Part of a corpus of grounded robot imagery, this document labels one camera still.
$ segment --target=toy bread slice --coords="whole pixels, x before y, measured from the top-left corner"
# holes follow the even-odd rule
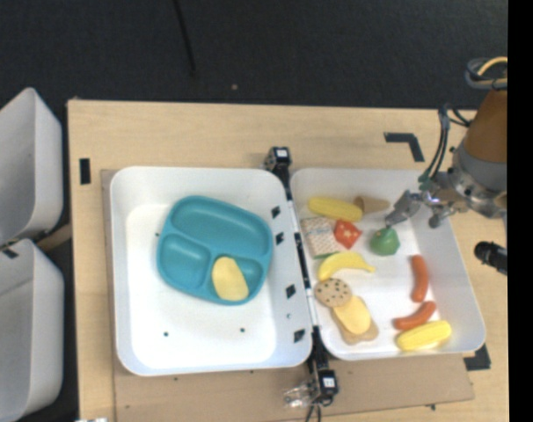
[[[220,257],[212,268],[214,289],[221,299],[238,302],[249,296],[249,288],[235,259]]]
[[[362,335],[370,328],[372,317],[362,298],[357,295],[344,305],[332,309],[333,314],[348,331],[354,335]]]
[[[343,323],[337,318],[337,316],[335,316],[334,311],[331,311],[331,317],[333,321],[337,324],[341,337],[350,346],[358,344],[362,341],[371,341],[372,339],[376,339],[380,334],[380,330],[374,322],[374,319],[370,319],[370,327],[365,332],[363,332],[362,334],[354,334],[345,328]]]

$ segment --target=dark floor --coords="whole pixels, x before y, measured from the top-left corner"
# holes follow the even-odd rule
[[[0,0],[0,108],[27,86],[63,124],[75,96],[475,108],[484,94],[466,63],[507,55],[508,0],[178,2],[181,13],[175,0]],[[52,255],[71,284],[70,246]],[[74,418],[66,334],[62,397],[26,422]]]

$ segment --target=wooden board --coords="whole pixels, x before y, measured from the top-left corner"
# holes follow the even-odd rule
[[[407,144],[388,143],[384,134],[414,134],[429,161],[439,137],[436,111],[71,100],[68,115],[81,418],[303,420],[304,411],[285,409],[281,399],[303,379],[303,367],[158,379],[121,367],[112,341],[101,172],[129,165],[259,167],[274,145],[290,148],[297,169],[423,170],[427,163],[415,163]],[[451,131],[456,146],[464,129]],[[88,183],[82,183],[85,160]],[[473,213],[451,222],[486,321],[492,369],[468,376],[458,355],[334,361],[342,391],[324,418],[434,420],[421,405],[449,403],[437,409],[441,420],[508,419],[507,278],[472,253],[481,240],[504,244],[504,229]]]

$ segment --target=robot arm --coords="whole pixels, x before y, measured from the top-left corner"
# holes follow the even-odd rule
[[[506,66],[507,58],[468,63],[466,81],[473,88],[488,90],[486,97],[472,121],[449,105],[439,110],[441,139],[433,161],[420,176],[420,191],[405,191],[387,215],[387,227],[406,220],[425,205],[433,212],[429,219],[432,228],[446,217],[471,209],[487,218],[503,218],[507,231],[507,70],[501,77],[486,75],[500,64]],[[449,111],[457,119],[449,117]],[[451,122],[466,126],[468,131],[453,152],[451,166],[440,171]],[[507,273],[507,249],[479,243],[474,252],[485,263]]]

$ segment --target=bin hinge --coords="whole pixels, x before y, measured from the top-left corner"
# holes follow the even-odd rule
[[[290,173],[289,166],[292,164],[292,158],[290,151],[287,147],[272,147],[268,151],[268,155],[265,158],[264,166],[268,171],[271,171],[282,182],[284,190],[286,191],[286,198],[288,205],[291,209],[296,211],[294,207],[294,200],[292,197],[292,191],[290,190]],[[303,242],[299,231],[299,225],[295,223],[296,232],[294,234],[296,241],[296,248],[298,257],[300,259],[300,267],[302,269],[303,284],[305,285],[306,294],[311,295],[310,276],[308,274],[305,256],[303,253]],[[315,312],[310,309],[312,319]],[[339,393],[339,385],[337,383],[337,377],[333,370],[329,368],[329,356],[321,340],[319,327],[317,321],[313,324],[312,344],[313,348],[308,358],[308,368],[311,375],[315,380],[316,396],[314,399],[315,404],[321,404],[327,406],[332,403],[334,396]]]

